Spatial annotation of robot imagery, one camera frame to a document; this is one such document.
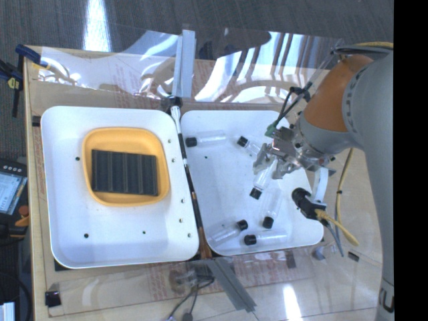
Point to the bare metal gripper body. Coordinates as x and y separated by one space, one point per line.
287 145

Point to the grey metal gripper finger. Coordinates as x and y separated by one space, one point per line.
264 157
284 169

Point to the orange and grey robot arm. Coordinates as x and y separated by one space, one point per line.
364 112

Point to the clear plastic bottle, black cap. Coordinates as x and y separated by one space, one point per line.
242 225
207 137
257 192
250 239
243 141
268 221

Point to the white plastic tray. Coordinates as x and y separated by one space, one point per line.
67 179
227 186

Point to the thin black and white rod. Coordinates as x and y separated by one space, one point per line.
187 169

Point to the brown cardboard board, red print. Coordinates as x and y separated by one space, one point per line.
234 273

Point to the yellow rounded plastic container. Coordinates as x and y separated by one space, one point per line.
127 139

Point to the black ribbed rectangular insert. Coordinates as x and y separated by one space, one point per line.
123 172

